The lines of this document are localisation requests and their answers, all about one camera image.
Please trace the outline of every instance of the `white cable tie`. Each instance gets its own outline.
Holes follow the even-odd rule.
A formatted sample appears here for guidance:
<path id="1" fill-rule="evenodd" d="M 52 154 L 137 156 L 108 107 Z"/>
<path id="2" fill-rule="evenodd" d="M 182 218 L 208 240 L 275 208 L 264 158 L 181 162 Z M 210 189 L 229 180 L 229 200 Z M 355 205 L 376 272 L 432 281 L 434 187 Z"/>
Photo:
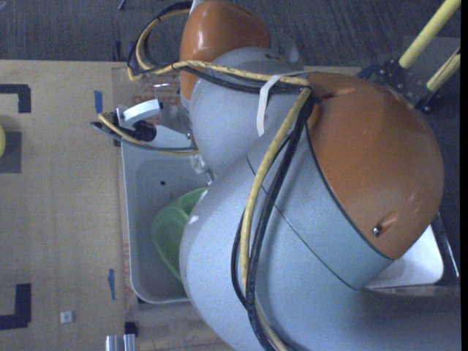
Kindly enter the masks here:
<path id="1" fill-rule="evenodd" d="M 260 98 L 258 100 L 258 111 L 257 111 L 257 132 L 258 136 L 261 137 L 265 133 L 265 112 L 266 105 L 268 104 L 268 95 L 270 94 L 270 88 L 278 82 L 281 77 L 289 77 L 292 75 L 306 74 L 303 70 L 298 72 L 289 72 L 284 74 L 275 74 L 265 83 L 260 89 Z"/>

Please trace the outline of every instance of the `cable wire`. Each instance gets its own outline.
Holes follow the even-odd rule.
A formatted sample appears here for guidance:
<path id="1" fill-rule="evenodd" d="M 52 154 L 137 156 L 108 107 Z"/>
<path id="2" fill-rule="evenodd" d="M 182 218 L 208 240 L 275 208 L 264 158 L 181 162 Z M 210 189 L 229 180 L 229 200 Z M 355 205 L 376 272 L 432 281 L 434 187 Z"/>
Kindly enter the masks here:
<path id="1" fill-rule="evenodd" d="M 271 216 L 274 204 L 279 194 L 279 190 L 282 187 L 283 181 L 286 177 L 287 171 L 290 167 L 290 164 L 293 160 L 294 153 L 298 147 L 299 140 L 301 139 L 301 134 L 303 127 L 307 122 L 307 118 L 312 112 L 312 107 L 314 104 L 314 99 L 309 97 L 309 102 L 307 102 L 301 109 L 298 118 L 296 119 L 295 128 L 290 135 L 290 141 L 287 145 L 286 152 L 284 153 L 282 162 L 279 166 L 278 171 L 274 177 L 271 188 L 268 191 L 265 204 L 263 206 L 262 212 L 260 214 L 260 219 L 258 226 L 254 235 L 254 240 L 252 243 L 252 251 L 250 253 L 249 261 L 249 270 L 247 274 L 247 283 L 246 283 L 246 309 L 249 314 L 249 320 L 252 325 L 252 328 L 257 329 L 256 335 L 258 339 L 264 339 L 265 337 L 271 341 L 273 344 L 278 345 L 279 337 L 274 333 L 273 329 L 265 327 L 262 321 L 263 314 L 261 313 L 260 307 L 256 300 L 255 295 L 255 282 L 257 277 L 257 266 L 260 258 L 260 251 L 263 244 L 263 239 L 265 237 L 266 228 L 268 221 Z"/>
<path id="2" fill-rule="evenodd" d="M 262 86 L 265 85 L 265 82 L 258 82 L 258 81 L 254 81 L 252 79 L 239 78 L 239 77 L 236 77 L 236 78 L 252 82 L 254 84 L 257 84 L 258 86 L 248 86 L 248 85 L 244 85 L 244 84 L 234 83 L 234 82 L 231 82 L 229 80 L 225 80 L 225 79 L 215 77 L 215 76 L 210 75 L 210 74 L 208 74 L 206 72 L 201 72 L 200 70 L 194 69 L 192 67 L 183 67 L 183 68 L 180 68 L 180 70 L 192 73 L 193 75 L 196 75 L 199 78 L 207 80 L 208 82 L 211 82 L 211 83 L 216 84 L 218 86 L 229 88 L 229 89 L 235 90 L 235 91 L 246 92 L 246 93 L 249 93 L 249 94 L 259 94 Z M 291 85 L 289 83 L 277 82 L 273 87 L 271 87 L 270 94 L 297 94 L 302 89 L 302 87 L 303 86 L 297 86 L 297 85 Z"/>
<path id="3" fill-rule="evenodd" d="M 136 147 L 136 148 L 141 148 L 141 149 L 145 149 L 145 150 L 148 150 L 148 151 L 155 151 L 155 152 L 159 152 L 161 154 L 172 154 L 172 153 L 174 153 L 174 154 L 177 154 L 179 156 L 182 156 L 181 154 L 186 154 L 187 156 L 192 156 L 192 155 L 195 155 L 195 154 L 199 153 L 198 150 L 196 148 L 194 148 L 194 147 L 166 148 L 166 147 L 156 147 L 156 146 L 152 146 L 152 145 L 149 145 L 149 144 L 144 144 L 144 145 L 135 144 L 135 143 L 132 143 L 132 142 L 124 139 L 122 136 L 117 135 L 115 132 L 113 132 L 110 129 L 106 130 L 105 125 L 103 123 L 101 123 L 101 122 L 93 121 L 93 122 L 91 122 L 91 126 L 96 131 L 98 131 L 98 132 L 100 132 L 100 133 L 102 133 L 104 135 L 107 135 L 108 137 L 111 137 L 111 138 L 113 138 L 114 140 L 117 140 L 120 143 L 128 144 L 129 146 L 133 146 L 133 147 Z"/>
<path id="4" fill-rule="evenodd" d="M 281 152 L 283 150 L 283 148 L 286 146 L 287 142 L 289 142 L 289 139 L 290 139 L 290 135 L 288 135 L 284 139 L 281 147 L 278 150 L 278 154 L 279 154 L 279 152 Z M 235 294 L 237 295 L 239 301 L 242 303 L 242 305 L 245 308 L 246 299 L 245 299 L 244 293 L 242 292 L 241 285 L 240 285 L 239 280 L 238 280 L 238 269 L 237 269 L 238 256 L 239 256 L 239 243 L 241 242 L 241 228 L 242 228 L 242 219 L 243 218 L 244 218 L 244 213 L 242 212 L 241 220 L 239 221 L 239 226 L 237 228 L 237 232 L 235 233 L 235 237 L 234 237 L 233 250 L 231 252 L 231 279 L 233 281 L 233 287 L 234 287 Z"/>
<path id="5" fill-rule="evenodd" d="M 174 151 L 174 150 L 165 150 L 163 148 L 156 148 L 154 146 L 150 146 L 149 144 L 146 144 L 144 142 L 142 142 L 141 140 L 138 140 L 138 139 L 135 139 L 133 138 L 131 135 L 128 135 L 126 132 L 124 132 L 123 130 L 119 129 L 116 125 L 114 125 L 110 120 L 109 120 L 109 113 L 100 113 L 97 115 L 97 118 L 99 119 L 99 121 L 101 121 L 107 128 L 109 128 L 110 130 L 112 130 L 114 133 L 116 133 L 117 135 L 119 135 L 120 137 L 122 137 L 123 139 L 120 140 L 122 142 L 128 142 L 128 143 L 132 143 L 134 144 L 135 146 L 138 146 L 138 147 L 141 147 L 141 148 L 147 148 L 147 149 L 150 149 L 152 151 L 158 151 L 160 152 L 161 154 L 169 154 L 169 155 L 173 155 L 173 156 L 194 156 L 196 154 L 199 154 L 199 151 L 197 149 L 194 149 L 194 150 L 191 150 L 191 151 L 184 151 L 184 150 L 177 150 L 177 151 Z"/>
<path id="6" fill-rule="evenodd" d="M 157 68 L 153 64 L 148 64 L 143 60 L 142 56 L 142 49 L 145 42 L 146 37 L 149 35 L 151 30 L 162 20 L 173 17 L 174 15 L 179 15 L 189 10 L 181 10 L 180 12 L 169 12 L 166 15 L 160 15 L 157 19 L 153 20 L 149 23 L 142 31 L 140 37 L 135 46 L 135 55 L 137 58 L 137 64 L 139 67 L 143 69 L 144 72 L 150 72 L 155 75 L 164 74 L 166 72 L 172 70 L 183 69 L 187 67 L 199 67 L 202 69 L 212 69 L 213 71 L 223 72 L 225 74 L 234 75 L 237 77 L 247 78 L 250 80 L 256 80 L 261 82 L 268 82 L 271 78 L 271 75 L 264 75 L 254 72 L 249 72 L 246 70 L 235 69 L 231 67 L 225 67 L 222 65 L 212 64 L 207 61 L 197 61 L 197 60 L 186 60 L 186 61 L 177 61 L 173 64 Z M 135 79 L 137 77 L 141 77 L 141 74 L 135 77 L 133 74 L 132 69 L 129 68 L 128 70 L 129 76 L 131 79 Z M 241 275 L 242 275 L 242 282 L 244 286 L 244 290 L 247 290 L 246 282 L 247 282 L 247 274 L 249 269 L 249 241 L 250 241 L 250 231 L 252 228 L 252 217 L 253 217 L 253 210 L 255 207 L 255 203 L 257 201 L 258 194 L 260 192 L 260 188 L 262 186 L 263 180 L 271 167 L 271 164 L 276 157 L 276 154 L 279 151 L 279 147 L 284 141 L 285 137 L 287 136 L 287 132 L 289 128 L 292 126 L 294 120 L 298 117 L 299 112 L 301 111 L 302 107 L 309 99 L 309 95 L 312 92 L 311 83 L 308 79 L 298 78 L 298 77 L 281 77 L 279 79 L 282 83 L 287 83 L 290 85 L 301 86 L 301 92 L 290 108 L 286 118 L 284 119 L 282 125 L 279 127 L 278 132 L 276 133 L 275 137 L 273 138 L 271 144 L 268 147 L 268 150 L 263 157 L 262 162 L 257 171 L 257 175 L 254 178 L 254 183 L 252 184 L 251 191 L 249 193 L 249 197 L 247 199 L 247 204 L 244 212 L 244 217 L 242 220 L 242 227 L 241 227 L 241 237 L 240 237 L 240 260 L 241 260 Z M 257 313 L 256 319 L 260 324 L 258 334 L 260 336 L 260 343 L 267 351 L 287 351 L 287 347 L 285 346 L 284 342 L 274 333 L 271 329 L 269 324 L 266 322 L 260 308 L 257 307 L 255 302 L 255 311 Z"/>
<path id="7" fill-rule="evenodd" d="M 156 61 L 149 52 L 148 41 L 151 35 L 151 31 L 154 27 L 156 27 L 158 23 L 161 23 L 165 18 L 168 18 L 167 15 L 171 14 L 171 17 L 173 17 L 174 15 L 184 14 L 186 12 L 189 12 L 191 6 L 192 6 L 191 1 L 182 1 L 179 3 L 175 3 L 173 5 L 170 5 L 166 9 L 162 10 L 153 20 L 151 20 L 149 23 L 146 24 L 146 26 L 138 35 L 137 41 L 134 43 L 134 45 L 132 46 L 132 49 L 129 52 L 129 56 L 127 59 L 127 72 L 128 72 L 130 80 L 141 79 L 141 72 L 138 71 L 136 67 L 132 66 L 132 59 L 137 50 L 137 43 L 140 43 L 141 48 L 143 49 L 146 58 L 151 62 L 153 67 L 161 67 L 162 65 L 167 65 L 167 64 L 161 64 L 158 61 Z M 139 66 L 138 60 L 136 61 L 135 66 Z"/>
<path id="8" fill-rule="evenodd" d="M 150 23 L 146 25 L 146 27 L 141 31 L 137 42 L 134 46 L 134 48 L 131 51 L 131 56 L 129 56 L 129 61 L 127 62 L 127 66 L 129 67 L 129 76 L 133 80 L 140 79 L 141 74 L 133 74 L 133 68 L 130 66 L 131 65 L 131 57 L 133 54 L 135 54 L 136 59 L 137 59 L 137 64 L 139 67 L 143 69 L 143 71 L 146 72 L 152 72 L 156 75 L 159 74 L 164 74 L 166 72 L 169 72 L 170 70 L 177 70 L 183 67 L 202 67 L 204 69 L 213 69 L 218 72 L 225 72 L 227 74 L 231 74 L 234 76 L 240 76 L 243 78 L 248 78 L 252 80 L 260 80 L 262 82 L 267 82 L 270 79 L 270 75 L 264 75 L 264 74 L 258 74 L 258 73 L 253 73 L 253 72 L 248 72 L 246 70 L 239 70 L 235 68 L 230 68 L 230 67 L 224 67 L 222 65 L 215 65 L 207 61 L 197 61 L 197 60 L 187 60 L 187 61 L 177 61 L 172 63 L 169 66 L 158 68 L 157 64 L 148 64 L 144 59 L 143 59 L 143 54 L 142 51 L 144 52 L 144 47 L 145 47 L 145 41 L 147 40 L 147 36 L 151 33 L 151 31 L 163 20 L 166 20 L 171 17 L 175 17 L 177 15 L 182 15 L 186 14 L 190 11 L 192 3 L 190 1 L 184 1 L 181 3 L 174 4 L 167 9 L 163 10 L 161 13 L 158 14 L 156 18 L 154 18 Z M 283 83 L 288 83 L 288 84 L 293 84 L 293 85 L 299 85 L 299 86 L 309 86 L 308 80 L 304 80 L 303 78 L 297 78 L 297 77 L 282 77 L 279 79 L 279 82 Z"/>

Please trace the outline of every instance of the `green plastic container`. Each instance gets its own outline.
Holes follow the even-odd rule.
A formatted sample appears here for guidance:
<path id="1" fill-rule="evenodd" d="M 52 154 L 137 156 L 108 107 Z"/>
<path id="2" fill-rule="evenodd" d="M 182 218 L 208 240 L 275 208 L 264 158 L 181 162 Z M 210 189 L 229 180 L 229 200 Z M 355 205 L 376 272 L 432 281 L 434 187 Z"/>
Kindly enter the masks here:
<path id="1" fill-rule="evenodd" d="M 184 228 L 190 212 L 197 204 L 206 187 L 195 189 L 162 208 L 154 217 L 151 240 L 156 250 L 174 276 L 182 282 L 178 267 L 178 252 Z"/>

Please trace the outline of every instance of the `blue tape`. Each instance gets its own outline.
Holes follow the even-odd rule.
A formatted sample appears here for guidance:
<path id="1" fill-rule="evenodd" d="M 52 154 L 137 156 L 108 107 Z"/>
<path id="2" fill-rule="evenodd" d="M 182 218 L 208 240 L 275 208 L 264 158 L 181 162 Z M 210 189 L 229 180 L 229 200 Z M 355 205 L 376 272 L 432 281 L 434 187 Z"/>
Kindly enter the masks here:
<path id="1" fill-rule="evenodd" d="M 96 114 L 102 113 L 102 92 L 94 92 L 94 107 L 96 108 Z"/>
<path id="2" fill-rule="evenodd" d="M 116 299 L 116 275 L 113 269 L 109 269 L 109 276 L 107 276 L 107 282 L 109 282 L 110 297 L 114 301 Z"/>

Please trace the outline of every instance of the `yellow pole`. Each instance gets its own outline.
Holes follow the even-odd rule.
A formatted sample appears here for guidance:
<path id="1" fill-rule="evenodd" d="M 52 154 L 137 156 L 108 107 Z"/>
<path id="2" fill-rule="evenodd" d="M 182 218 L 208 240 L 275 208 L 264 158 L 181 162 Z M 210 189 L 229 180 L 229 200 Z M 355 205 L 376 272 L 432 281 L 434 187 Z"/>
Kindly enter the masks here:
<path id="1" fill-rule="evenodd" d="M 448 78 L 450 78 L 453 73 L 460 69 L 461 65 L 461 54 L 457 53 L 454 56 L 451 56 L 445 64 L 443 64 L 440 69 L 432 76 L 430 80 L 426 83 L 426 86 L 432 92 L 437 91 L 441 88 Z"/>
<path id="2" fill-rule="evenodd" d="M 1 127 L 0 125 L 0 157 L 3 156 L 6 145 L 7 145 L 7 136 L 5 135 L 5 131 L 3 130 L 3 127 Z"/>
<path id="3" fill-rule="evenodd" d="M 399 64 L 402 68 L 408 69 L 415 63 L 416 59 L 439 33 L 460 5 L 461 0 L 445 0 L 442 3 L 422 32 L 419 33 L 414 42 L 400 58 Z"/>

